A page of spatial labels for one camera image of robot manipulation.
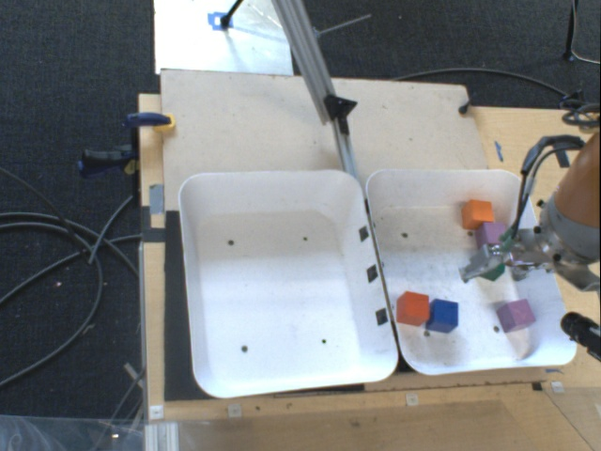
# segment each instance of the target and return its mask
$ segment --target blue cube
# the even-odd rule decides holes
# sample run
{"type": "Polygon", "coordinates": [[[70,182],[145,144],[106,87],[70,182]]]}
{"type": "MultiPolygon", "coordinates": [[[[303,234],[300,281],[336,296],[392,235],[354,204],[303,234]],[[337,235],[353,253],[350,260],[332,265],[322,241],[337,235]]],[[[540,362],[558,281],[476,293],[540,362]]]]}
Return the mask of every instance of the blue cube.
{"type": "Polygon", "coordinates": [[[449,333],[459,325],[459,304],[435,299],[430,303],[430,319],[425,324],[428,331],[449,333]]]}

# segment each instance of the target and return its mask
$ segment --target black carpet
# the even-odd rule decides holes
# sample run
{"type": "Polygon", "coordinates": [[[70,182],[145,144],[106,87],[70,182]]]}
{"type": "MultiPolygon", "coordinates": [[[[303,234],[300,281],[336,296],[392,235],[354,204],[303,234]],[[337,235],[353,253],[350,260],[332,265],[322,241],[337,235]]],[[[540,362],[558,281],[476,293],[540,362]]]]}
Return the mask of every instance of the black carpet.
{"type": "MultiPolygon", "coordinates": [[[[448,67],[522,72],[599,101],[599,67],[562,60],[571,0],[305,0],[323,30],[334,76],[390,79],[448,67]]],[[[80,179],[84,148],[127,144],[120,128],[140,92],[157,92],[152,0],[0,0],[0,166],[44,192],[70,219],[100,231],[131,194],[121,174],[80,179]]],[[[580,0],[577,49],[599,58],[599,0],[580,0]]],[[[443,75],[466,84],[479,105],[555,108],[553,92],[490,75],[443,75]]],[[[0,177],[0,212],[47,209],[0,177]]],[[[110,236],[139,232],[129,208],[110,236]]],[[[122,247],[136,259],[137,246],[122,247]]],[[[0,298],[72,252],[40,231],[0,232],[0,298]]],[[[0,388],[0,414],[107,417],[140,368],[137,280],[105,251],[104,296],[94,326],[39,371],[0,388]]],[[[0,306],[0,381],[35,362],[85,319],[96,292],[94,268],[77,261],[0,306]]],[[[134,406],[126,403],[121,415],[134,406]]]]}

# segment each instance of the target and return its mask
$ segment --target cube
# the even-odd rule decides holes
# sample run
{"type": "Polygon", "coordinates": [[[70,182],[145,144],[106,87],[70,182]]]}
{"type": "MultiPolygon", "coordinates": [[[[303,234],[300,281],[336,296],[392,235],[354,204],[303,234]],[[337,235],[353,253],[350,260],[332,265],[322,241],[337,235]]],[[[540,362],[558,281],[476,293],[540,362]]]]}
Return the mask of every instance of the cube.
{"type": "Polygon", "coordinates": [[[497,309],[497,316],[506,333],[527,328],[536,321],[528,299],[511,301],[497,309]]]}
{"type": "Polygon", "coordinates": [[[461,221],[464,229],[476,230],[484,222],[495,222],[492,204],[487,200],[470,200],[461,208],[461,221]]]}
{"type": "Polygon", "coordinates": [[[396,321],[421,326],[430,318],[429,301],[426,294],[406,291],[396,300],[396,321]]]}
{"type": "Polygon", "coordinates": [[[476,229],[476,244],[480,249],[485,244],[500,244],[499,237],[507,230],[505,224],[501,222],[484,222],[476,229]]]}
{"type": "Polygon", "coordinates": [[[449,333],[459,325],[459,304],[435,299],[430,303],[430,319],[425,324],[428,331],[449,333]]]}
{"type": "Polygon", "coordinates": [[[495,269],[493,269],[492,271],[488,271],[485,274],[482,274],[480,277],[483,277],[484,279],[488,279],[489,281],[495,282],[497,279],[499,279],[503,275],[504,272],[505,272],[505,264],[501,263],[495,269]]]}

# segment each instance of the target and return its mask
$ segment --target white plastic bin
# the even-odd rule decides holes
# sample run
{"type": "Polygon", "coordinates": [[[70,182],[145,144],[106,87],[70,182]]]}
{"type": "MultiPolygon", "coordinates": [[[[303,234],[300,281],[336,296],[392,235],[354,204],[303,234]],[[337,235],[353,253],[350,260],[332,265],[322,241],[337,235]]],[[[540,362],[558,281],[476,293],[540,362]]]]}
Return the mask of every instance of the white plastic bin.
{"type": "MultiPolygon", "coordinates": [[[[406,290],[459,303],[459,326],[449,334],[397,324],[399,345],[411,367],[448,374],[504,367],[563,365],[576,345],[563,333],[562,295],[553,274],[531,272],[515,282],[506,271],[496,282],[465,284],[459,267],[476,251],[475,238],[461,226],[461,207],[470,199],[492,202],[498,222],[516,214],[519,178],[502,170],[383,170],[367,183],[372,222],[393,312],[406,290]],[[496,310],[528,299],[536,322],[505,334],[496,310]]],[[[521,226],[536,220],[532,205],[521,226]]]]}
{"type": "Polygon", "coordinates": [[[182,185],[179,208],[193,374],[207,393],[394,372],[393,326],[355,179],[334,170],[200,174],[182,185]]]}

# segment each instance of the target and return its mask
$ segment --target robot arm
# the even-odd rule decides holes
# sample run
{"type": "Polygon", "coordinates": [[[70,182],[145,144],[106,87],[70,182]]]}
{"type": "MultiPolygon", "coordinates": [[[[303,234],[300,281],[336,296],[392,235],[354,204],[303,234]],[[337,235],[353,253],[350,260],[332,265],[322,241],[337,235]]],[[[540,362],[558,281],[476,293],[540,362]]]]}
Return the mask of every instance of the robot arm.
{"type": "MultiPolygon", "coordinates": [[[[561,137],[555,139],[552,143],[556,146],[562,143],[561,137]]],[[[564,148],[576,145],[574,140],[569,146],[565,142],[569,141],[563,141],[564,148]]],[[[541,162],[536,164],[534,160],[530,152],[522,169],[525,183],[517,218],[502,236],[502,244],[480,249],[470,264],[460,269],[461,277],[467,282],[505,265],[520,280],[530,270],[542,268],[556,272],[579,290],[599,292],[599,277],[588,267],[599,260],[599,133],[581,149],[557,191],[544,205],[539,225],[520,229],[519,218],[532,187],[528,183],[533,179],[528,176],[529,169],[537,170],[541,162]]]]}

